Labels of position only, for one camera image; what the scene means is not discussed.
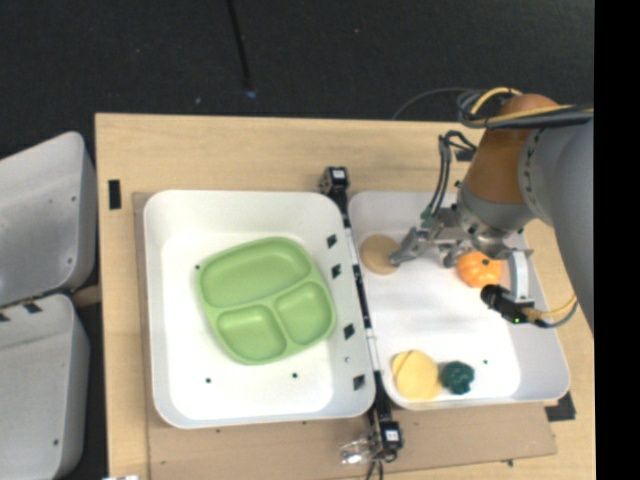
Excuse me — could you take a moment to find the dark green toy broccoli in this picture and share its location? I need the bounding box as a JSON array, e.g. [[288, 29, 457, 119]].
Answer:
[[439, 360, 476, 396]]

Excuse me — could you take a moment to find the white plastic tray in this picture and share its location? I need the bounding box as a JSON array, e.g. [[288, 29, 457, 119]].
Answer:
[[143, 189, 377, 430], [347, 190, 571, 412]]

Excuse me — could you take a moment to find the black block with thin wires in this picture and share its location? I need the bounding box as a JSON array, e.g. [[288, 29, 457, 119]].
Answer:
[[318, 165, 352, 195], [372, 419, 404, 458]]

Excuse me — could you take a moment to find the yellow toy bread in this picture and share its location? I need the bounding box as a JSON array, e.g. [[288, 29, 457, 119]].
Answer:
[[391, 349, 444, 401]]

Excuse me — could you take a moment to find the black cylinder on white bracket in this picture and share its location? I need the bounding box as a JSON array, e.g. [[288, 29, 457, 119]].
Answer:
[[480, 249, 539, 325]]

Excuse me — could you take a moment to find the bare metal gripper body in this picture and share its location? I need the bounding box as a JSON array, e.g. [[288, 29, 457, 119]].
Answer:
[[419, 206, 519, 260]]

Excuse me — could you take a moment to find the green divided plate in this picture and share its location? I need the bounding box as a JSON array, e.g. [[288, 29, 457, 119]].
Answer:
[[195, 236, 337, 367]]

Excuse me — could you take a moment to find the tan round biscuit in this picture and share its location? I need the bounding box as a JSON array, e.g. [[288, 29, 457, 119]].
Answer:
[[359, 234, 402, 275]]

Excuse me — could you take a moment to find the orange toy pumpkin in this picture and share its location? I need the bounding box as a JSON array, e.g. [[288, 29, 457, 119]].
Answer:
[[455, 250, 503, 289]]

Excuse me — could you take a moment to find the thin black and white rod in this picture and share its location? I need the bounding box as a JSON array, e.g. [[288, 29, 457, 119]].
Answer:
[[337, 191, 387, 422]]

